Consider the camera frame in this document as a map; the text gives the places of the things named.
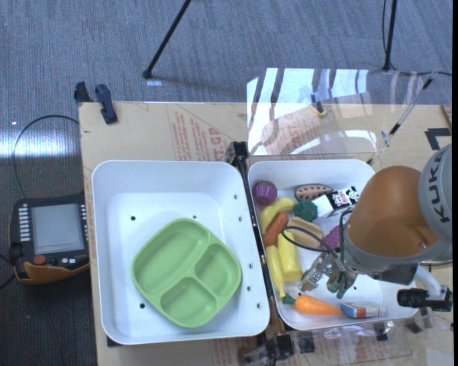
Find orange carrot with green top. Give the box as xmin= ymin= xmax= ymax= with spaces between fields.
xmin=282 ymin=293 xmax=345 ymax=316

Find hot dog in bun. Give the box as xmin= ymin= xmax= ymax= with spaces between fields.
xmin=285 ymin=216 xmax=325 ymax=249

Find white cow print carton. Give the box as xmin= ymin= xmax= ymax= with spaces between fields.
xmin=311 ymin=185 xmax=360 ymax=219

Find purple grapes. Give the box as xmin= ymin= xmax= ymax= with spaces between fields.
xmin=321 ymin=224 xmax=344 ymax=252

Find white plastic tray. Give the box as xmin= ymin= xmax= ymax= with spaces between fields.
xmin=91 ymin=159 xmax=272 ymax=346
xmin=247 ymin=158 xmax=421 ymax=332

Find purple cupcake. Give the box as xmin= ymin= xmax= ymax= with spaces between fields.
xmin=251 ymin=180 xmax=279 ymax=207

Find yellow banana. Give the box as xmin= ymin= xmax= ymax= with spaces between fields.
xmin=259 ymin=196 xmax=298 ymax=235

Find black block with thin wires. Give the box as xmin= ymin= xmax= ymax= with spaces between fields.
xmin=223 ymin=140 xmax=250 ymax=168
xmin=264 ymin=332 xmax=295 ymax=361

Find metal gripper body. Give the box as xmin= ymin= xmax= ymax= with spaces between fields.
xmin=311 ymin=251 xmax=360 ymax=286

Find brown cardboard board red print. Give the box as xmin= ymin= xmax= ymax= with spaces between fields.
xmin=78 ymin=101 xmax=453 ymax=366

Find green divided plate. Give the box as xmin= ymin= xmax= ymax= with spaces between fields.
xmin=130 ymin=217 xmax=244 ymax=329

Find yellow mustard bottle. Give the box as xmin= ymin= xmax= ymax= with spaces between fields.
xmin=276 ymin=231 xmax=304 ymax=283

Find red watermelon slice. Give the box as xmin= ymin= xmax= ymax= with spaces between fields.
xmin=293 ymin=182 xmax=334 ymax=203

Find green broccoli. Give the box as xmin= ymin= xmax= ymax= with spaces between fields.
xmin=292 ymin=200 xmax=319 ymax=223

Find black cylinder on white bracket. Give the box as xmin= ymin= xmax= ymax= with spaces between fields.
xmin=396 ymin=265 xmax=453 ymax=313

